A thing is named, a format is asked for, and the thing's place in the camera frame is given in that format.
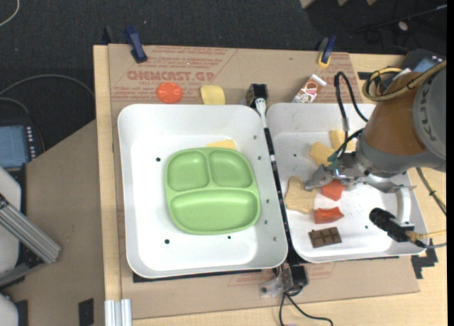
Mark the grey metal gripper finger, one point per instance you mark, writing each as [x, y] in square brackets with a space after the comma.
[347, 183]
[317, 177]

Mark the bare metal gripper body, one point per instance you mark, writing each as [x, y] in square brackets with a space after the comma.
[354, 168]

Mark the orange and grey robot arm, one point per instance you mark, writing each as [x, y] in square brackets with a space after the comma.
[393, 129]

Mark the orange wedge piece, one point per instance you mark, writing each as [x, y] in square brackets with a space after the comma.
[332, 190]
[327, 214]

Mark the beige toast slice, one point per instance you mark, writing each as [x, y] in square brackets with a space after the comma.
[298, 197]

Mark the thin black and white rod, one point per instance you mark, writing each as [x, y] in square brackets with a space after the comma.
[272, 154]

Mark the white plastic tray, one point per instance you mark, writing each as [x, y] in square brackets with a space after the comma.
[149, 190]
[358, 236]

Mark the brown chocolate bar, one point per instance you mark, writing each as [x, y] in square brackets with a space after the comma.
[324, 237]

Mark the white and brown carton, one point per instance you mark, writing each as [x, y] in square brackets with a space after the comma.
[309, 90]

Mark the yellow cheese slice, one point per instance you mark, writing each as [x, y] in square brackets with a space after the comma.
[222, 144]

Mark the green divided plate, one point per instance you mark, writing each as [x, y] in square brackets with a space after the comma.
[213, 207]

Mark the pale yellow curved slice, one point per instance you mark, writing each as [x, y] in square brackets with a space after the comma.
[213, 95]

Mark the brown cardboard board red print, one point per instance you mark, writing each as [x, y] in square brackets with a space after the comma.
[220, 66]

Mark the orange round disc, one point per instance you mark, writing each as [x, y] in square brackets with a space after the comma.
[169, 92]

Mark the black cylinder on white bracket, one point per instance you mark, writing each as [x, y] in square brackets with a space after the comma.
[388, 223]

